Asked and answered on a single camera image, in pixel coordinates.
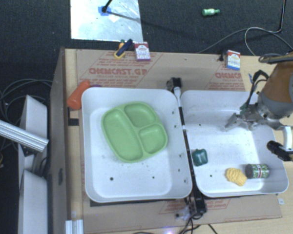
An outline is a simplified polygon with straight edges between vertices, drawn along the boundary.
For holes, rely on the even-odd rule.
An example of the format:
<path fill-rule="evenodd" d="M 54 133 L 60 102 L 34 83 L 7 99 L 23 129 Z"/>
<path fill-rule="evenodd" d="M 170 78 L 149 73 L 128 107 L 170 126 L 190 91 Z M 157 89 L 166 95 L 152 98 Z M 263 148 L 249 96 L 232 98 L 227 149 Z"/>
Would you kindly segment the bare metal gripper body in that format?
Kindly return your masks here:
<path fill-rule="evenodd" d="M 245 122 L 257 121 L 258 125 L 267 125 L 277 131 L 283 129 L 280 122 L 282 117 L 273 114 L 263 104 L 243 104 L 240 107 L 240 114 L 245 116 Z"/>

